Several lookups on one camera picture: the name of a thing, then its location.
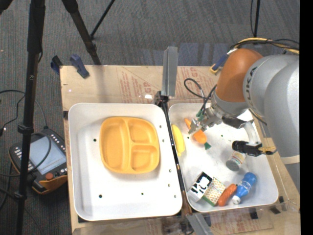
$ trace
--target wooden table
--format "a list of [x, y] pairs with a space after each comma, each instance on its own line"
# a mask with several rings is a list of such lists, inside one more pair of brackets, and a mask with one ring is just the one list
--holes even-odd
[[[162, 88], [162, 66], [86, 66], [90, 76], [83, 79], [74, 66], [60, 68], [62, 104], [64, 112], [79, 102], [105, 103], [151, 103], [154, 95]], [[186, 78], [197, 80], [205, 92], [216, 84], [219, 73], [209, 72], [209, 67], [178, 67], [176, 95], [170, 102], [201, 102], [191, 95], [183, 85]], [[195, 85], [189, 88], [197, 91]], [[262, 126], [256, 121], [259, 134]], [[182, 220], [179, 217], [148, 218], [141, 220], [114, 220], [79, 222], [74, 208], [72, 169], [70, 162], [70, 140], [68, 119], [64, 118], [65, 141], [67, 150], [67, 174], [72, 232], [75, 235], [122, 235], [125, 228], [129, 235], [166, 234], [164, 226], [171, 227]], [[272, 140], [261, 137], [262, 142], [272, 146]], [[278, 190], [279, 200], [273, 206], [256, 210], [258, 218], [252, 219], [246, 210], [239, 212], [224, 211], [210, 215], [213, 234], [300, 234], [300, 195], [282, 163], [278, 152], [268, 156]]]

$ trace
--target orange sausage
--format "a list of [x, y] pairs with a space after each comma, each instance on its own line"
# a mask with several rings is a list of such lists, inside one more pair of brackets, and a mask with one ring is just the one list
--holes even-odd
[[227, 187], [218, 200], [219, 206], [224, 206], [230, 196], [236, 191], [236, 189], [237, 186], [235, 184], [231, 184], [229, 187]]
[[[188, 129], [190, 129], [191, 121], [185, 118], [185, 123], [187, 124]], [[194, 135], [195, 139], [202, 144], [206, 143], [206, 135], [202, 130], [197, 131]]]

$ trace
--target white tray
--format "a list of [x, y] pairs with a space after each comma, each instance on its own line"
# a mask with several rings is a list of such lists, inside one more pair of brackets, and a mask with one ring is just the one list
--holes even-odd
[[[232, 154], [231, 145], [233, 141], [249, 141], [244, 128], [238, 130], [221, 123], [207, 129], [204, 133], [207, 136], [208, 143], [212, 146], [208, 150], [205, 150], [203, 144], [198, 143], [188, 134], [188, 127], [184, 119], [188, 118], [191, 120], [194, 118], [201, 106], [201, 103], [179, 103], [172, 105], [169, 109], [170, 122], [180, 129], [186, 146], [186, 150], [179, 157], [186, 192], [202, 171], [211, 178], [219, 179], [226, 187], [231, 183], [238, 184], [248, 171], [253, 172], [257, 176], [257, 183], [253, 186], [250, 193], [242, 198], [241, 203], [238, 205], [233, 204], [231, 199], [223, 207], [218, 205], [212, 206], [203, 199], [198, 202], [188, 199], [190, 206], [199, 212], [214, 212], [270, 205], [276, 202], [278, 189], [266, 155], [258, 157], [247, 156], [237, 172], [231, 171], [225, 165]], [[246, 111], [238, 118], [248, 121], [252, 119], [252, 116], [249, 111]]]
[[[120, 174], [104, 167], [100, 126], [112, 116], [139, 117], [156, 128], [157, 168]], [[88, 221], [171, 216], [182, 206], [179, 180], [164, 112], [154, 104], [79, 103], [68, 113], [74, 206]]]

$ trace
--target blue plastic bottle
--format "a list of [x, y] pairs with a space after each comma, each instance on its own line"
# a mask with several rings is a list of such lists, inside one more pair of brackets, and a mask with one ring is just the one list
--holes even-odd
[[251, 187], [255, 184], [256, 179], [256, 176], [252, 172], [247, 172], [244, 175], [244, 178], [241, 180], [240, 184], [237, 185], [236, 193], [232, 198], [232, 201], [235, 205], [241, 202], [241, 198], [243, 196], [248, 195]]

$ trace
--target orange divided plate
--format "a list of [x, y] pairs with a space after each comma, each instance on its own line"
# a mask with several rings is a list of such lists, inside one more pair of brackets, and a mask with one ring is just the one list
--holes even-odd
[[155, 127], [137, 117], [109, 117], [100, 129], [100, 154], [114, 172], [139, 174], [154, 170], [160, 160]]

